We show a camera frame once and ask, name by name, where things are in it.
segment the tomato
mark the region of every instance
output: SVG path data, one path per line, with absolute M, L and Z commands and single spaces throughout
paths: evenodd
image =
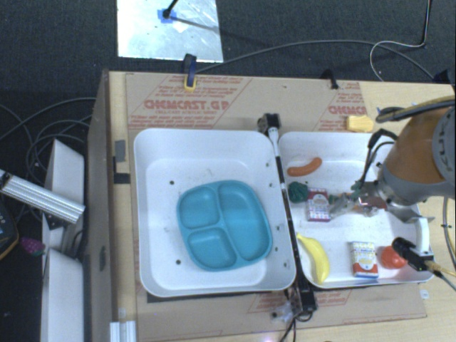
M 382 252 L 381 262 L 386 269 L 400 269 L 407 264 L 407 260 L 399 256 L 392 246 L 385 247 Z

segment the cardboard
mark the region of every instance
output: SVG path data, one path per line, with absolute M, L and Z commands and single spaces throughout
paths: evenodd
M 105 194 L 101 194 L 101 190 L 108 187 L 108 204 L 103 200 L 96 206 L 96 199 L 90 200 L 92 207 L 104 209 L 103 214 L 94 214 L 103 219 L 91 217 L 90 220 L 103 222 L 93 226 L 99 230 L 111 229 L 108 254 L 113 267 L 111 279 L 106 284 L 112 285 L 112 290 L 105 288 L 100 296 L 97 292 L 102 286 L 97 281 L 98 276 L 92 276 L 92 325 L 96 337 L 93 340 L 107 341 L 98 331 L 108 330 L 105 323 L 109 310 L 113 311 L 114 321 L 136 320 L 138 340 L 143 342 L 283 331 L 286 324 L 271 317 L 271 313 L 286 301 L 283 292 L 183 299 L 157 299 L 147 295 L 138 277 L 133 139 L 140 130 L 149 127 L 255 130 L 257 119 L 264 113 L 280 114 L 282 133 L 344 130 L 348 115 L 375 115 L 377 103 L 364 102 L 364 84 L 345 81 L 339 83 L 340 90 L 331 90 L 329 81 L 323 80 L 199 76 L 197 90 L 188 93 L 183 90 L 181 75 L 111 72 L 105 73 L 104 80 L 109 87 L 109 92 L 104 92 L 108 111 L 107 117 L 100 120 L 106 120 L 108 127 L 91 130 L 105 129 L 110 137 L 105 155 L 98 154 L 94 160 L 98 161 L 98 166 L 104 161 L 103 174 L 107 172 L 113 179 L 130 181 L 99 182 L 94 176 L 89 178 L 89 182 L 97 182 L 93 185 L 98 188 L 97 192 L 92 191 L 94 197 L 105 199 L 106 188 Z M 128 150 L 126 156 L 119 156 L 117 161 L 114 149 L 118 141 L 125 141 Z M 92 152 L 102 152 L 99 146 L 104 144 L 99 142 Z M 110 168 L 112 158 L 115 169 Z M 89 237 L 100 245 L 94 237 L 106 238 L 106 234 Z M 90 252 L 99 252 L 99 248 L 91 247 Z M 111 309 L 109 298 L 103 296 L 109 291 L 113 299 Z M 426 316 L 416 284 L 321 291 L 317 293 L 317 300 L 318 311 L 311 321 L 300 324 L 299 328 Z M 105 308 L 103 317 L 100 314 L 102 306 Z

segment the yellow banana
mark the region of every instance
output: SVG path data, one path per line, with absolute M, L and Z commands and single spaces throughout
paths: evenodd
M 322 284 L 329 275 L 329 260 L 325 250 L 320 242 L 314 238 L 303 237 L 299 233 L 296 233 L 296 238 L 311 254 L 315 265 L 316 281 L 318 284 Z

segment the white cable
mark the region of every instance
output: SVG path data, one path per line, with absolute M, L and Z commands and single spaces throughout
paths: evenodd
M 375 69 L 374 65 L 373 65 L 373 52 L 375 50 L 375 48 L 379 47 L 380 45 L 382 44 L 395 44 L 397 46 L 402 46 L 402 47 L 409 47 L 409 48 L 421 48 L 423 47 L 425 44 L 426 44 L 426 40 L 428 39 L 428 24 L 429 24 L 429 14 L 430 14 L 430 0 L 427 0 L 427 8 L 426 8 L 426 18 L 425 18 L 425 28 L 424 28 L 424 34 L 423 34 L 423 41 L 420 43 L 420 44 L 406 44 L 406 43 L 401 43 L 401 42 L 396 42 L 396 41 L 380 41 L 380 42 L 377 42 L 376 44 L 374 44 L 374 46 L 372 47 L 372 49 L 370 50 L 370 54 L 369 54 L 369 61 L 370 61 L 370 66 L 375 74 L 375 76 L 377 76 L 377 78 L 380 80 L 380 81 L 383 81 L 383 79 L 381 78 L 381 76 L 379 75 L 379 73 L 377 72 L 377 70 Z

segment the blue divided plate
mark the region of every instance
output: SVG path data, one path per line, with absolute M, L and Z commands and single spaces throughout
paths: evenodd
M 186 191 L 177 203 L 177 221 L 190 257 L 208 271 L 253 264 L 271 251 L 263 207 L 253 189 L 240 181 Z

